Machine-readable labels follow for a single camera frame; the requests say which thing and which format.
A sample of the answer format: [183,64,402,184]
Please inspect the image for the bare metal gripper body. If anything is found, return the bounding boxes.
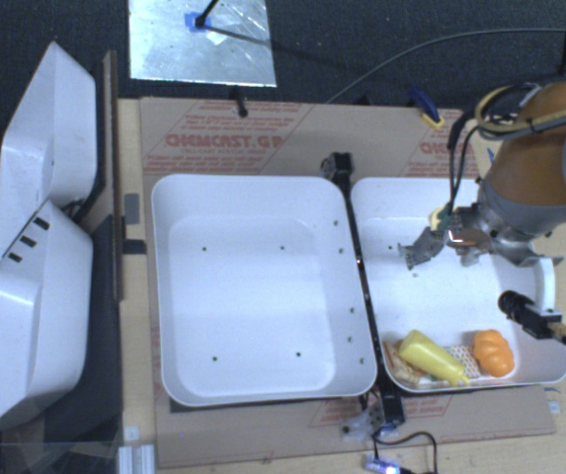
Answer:
[443,203,511,268]

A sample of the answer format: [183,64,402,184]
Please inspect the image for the white plastic tray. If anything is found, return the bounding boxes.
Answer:
[150,173,379,408]
[350,176,566,392]

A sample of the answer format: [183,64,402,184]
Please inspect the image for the thin black rod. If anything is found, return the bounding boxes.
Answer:
[336,175,398,399]

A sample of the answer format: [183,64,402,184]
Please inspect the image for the yellow mustard bottle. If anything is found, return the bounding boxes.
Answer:
[397,329,472,386]

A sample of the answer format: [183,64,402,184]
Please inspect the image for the orange patterned white packet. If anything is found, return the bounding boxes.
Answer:
[381,339,485,390]

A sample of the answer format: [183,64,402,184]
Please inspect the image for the orange toy bread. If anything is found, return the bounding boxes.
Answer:
[472,329,517,378]

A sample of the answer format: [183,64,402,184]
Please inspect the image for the brown cardboard board red print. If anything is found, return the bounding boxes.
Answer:
[138,97,558,469]

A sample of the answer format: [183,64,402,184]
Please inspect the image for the black cylinder on white bracket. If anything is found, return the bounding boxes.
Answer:
[498,256,565,341]

